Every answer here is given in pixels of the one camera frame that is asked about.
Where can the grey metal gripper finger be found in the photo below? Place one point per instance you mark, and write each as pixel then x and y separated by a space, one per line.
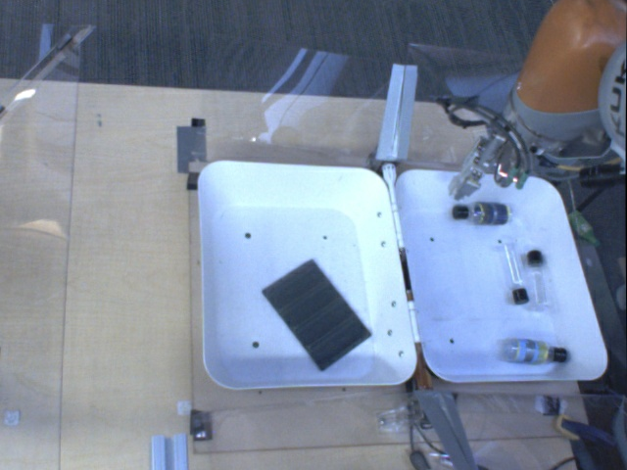
pixel 458 187
pixel 476 176

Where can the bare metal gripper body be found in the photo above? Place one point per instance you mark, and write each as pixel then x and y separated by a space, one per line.
pixel 491 149

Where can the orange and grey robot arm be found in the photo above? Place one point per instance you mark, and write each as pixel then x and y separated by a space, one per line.
pixel 563 57

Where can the dark blue labelled bottle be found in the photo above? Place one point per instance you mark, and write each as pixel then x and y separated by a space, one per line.
pixel 490 213

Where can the thin black and white rod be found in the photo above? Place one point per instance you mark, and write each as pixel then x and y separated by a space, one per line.
pixel 395 213

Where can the clear bottle with black cap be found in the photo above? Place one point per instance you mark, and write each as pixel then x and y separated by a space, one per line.
pixel 534 257
pixel 518 296

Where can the white plastic tray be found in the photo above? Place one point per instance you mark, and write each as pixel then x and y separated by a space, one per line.
pixel 465 287
pixel 299 223

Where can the light blue labelled bottle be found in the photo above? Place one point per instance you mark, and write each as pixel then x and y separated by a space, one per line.
pixel 529 351

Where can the flat black rectangular pad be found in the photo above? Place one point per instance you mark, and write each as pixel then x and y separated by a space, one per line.
pixel 317 314

